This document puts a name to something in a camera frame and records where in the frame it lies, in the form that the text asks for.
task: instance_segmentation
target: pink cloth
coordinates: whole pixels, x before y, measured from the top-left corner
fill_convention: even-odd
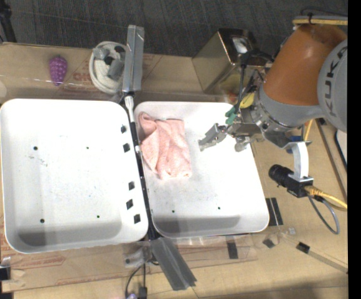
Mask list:
[[[190,177],[190,152],[182,120],[154,120],[147,113],[138,116],[145,139],[141,150],[145,162],[161,179]]]

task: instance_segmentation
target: white tray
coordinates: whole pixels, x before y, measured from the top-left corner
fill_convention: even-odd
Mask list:
[[[10,100],[0,109],[0,133],[5,233],[13,249],[93,247],[146,235],[128,116],[120,105]]]
[[[234,149],[230,136],[199,150],[201,140],[214,123],[225,124],[227,103],[144,102],[135,117],[146,112],[153,118],[184,120],[193,175],[183,179],[159,179],[144,165],[152,219],[164,237],[203,237],[258,232],[266,228],[269,213],[250,145]],[[140,140],[144,134],[137,123]]]

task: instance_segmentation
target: coiled white cable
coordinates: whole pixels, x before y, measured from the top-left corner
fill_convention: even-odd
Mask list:
[[[115,47],[120,46],[124,50],[126,49],[125,45],[111,42],[103,41],[99,43],[97,47],[104,47],[110,51],[108,56],[114,59],[120,59],[120,54],[115,51]],[[91,76],[92,83],[94,86],[110,95],[119,93],[122,89],[122,78],[119,81],[114,81],[113,79],[107,76],[107,73],[110,69],[110,66],[105,63],[104,60],[96,59],[95,55],[92,52],[92,55],[89,60],[89,74]]]

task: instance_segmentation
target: purple grape toy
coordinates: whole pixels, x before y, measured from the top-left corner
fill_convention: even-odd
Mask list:
[[[67,73],[67,61],[61,56],[54,57],[49,61],[50,78],[58,87],[63,83]]]

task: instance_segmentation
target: black stand leg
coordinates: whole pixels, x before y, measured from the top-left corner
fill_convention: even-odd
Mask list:
[[[11,15],[11,8],[6,4],[5,0],[0,0],[0,21],[2,28],[4,29],[6,40],[8,42],[17,42],[10,20]]]

